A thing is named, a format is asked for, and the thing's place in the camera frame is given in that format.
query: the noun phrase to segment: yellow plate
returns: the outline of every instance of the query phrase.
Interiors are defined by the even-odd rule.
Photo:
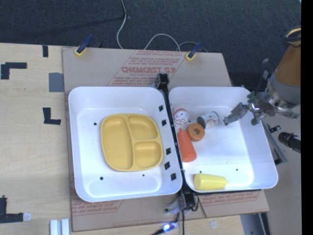
[[[156,123],[140,114],[117,114],[101,123],[102,152],[118,171],[151,169],[163,160],[163,146]]]

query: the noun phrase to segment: blue clamp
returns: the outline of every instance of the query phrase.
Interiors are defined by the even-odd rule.
[[[203,49],[202,43],[201,43],[201,42],[198,42],[198,43],[193,47],[193,49],[192,49],[191,51],[189,51],[189,52],[186,54],[185,58],[186,58],[188,61],[193,60],[193,59],[195,58],[195,56],[196,56],[196,55],[195,55],[196,52],[197,52],[197,51],[200,52],[200,51],[202,51],[202,49]]]
[[[74,53],[77,56],[81,56],[85,53],[86,51],[86,47],[88,47],[88,45],[92,42],[93,40],[93,35],[89,35],[82,43],[81,45],[79,45],[79,47],[77,47],[77,49],[74,51]]]

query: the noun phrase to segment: black fabric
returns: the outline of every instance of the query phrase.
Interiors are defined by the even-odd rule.
[[[158,33],[180,44],[202,42],[221,52],[235,86],[256,87],[265,58],[278,64],[288,45],[282,35],[301,24],[299,0],[124,0],[123,48],[143,49]],[[120,0],[0,0],[0,42],[79,46],[90,34],[101,47],[119,48]],[[182,46],[183,51],[192,45]],[[148,49],[176,50],[159,36]]]

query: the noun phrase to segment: silver can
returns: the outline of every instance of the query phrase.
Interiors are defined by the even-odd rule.
[[[197,118],[197,123],[202,127],[209,128],[220,123],[219,115],[216,112],[210,112]]]

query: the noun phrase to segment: toy donut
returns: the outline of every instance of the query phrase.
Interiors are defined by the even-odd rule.
[[[190,124],[186,131],[191,141],[200,141],[204,137],[204,128],[198,123]]]

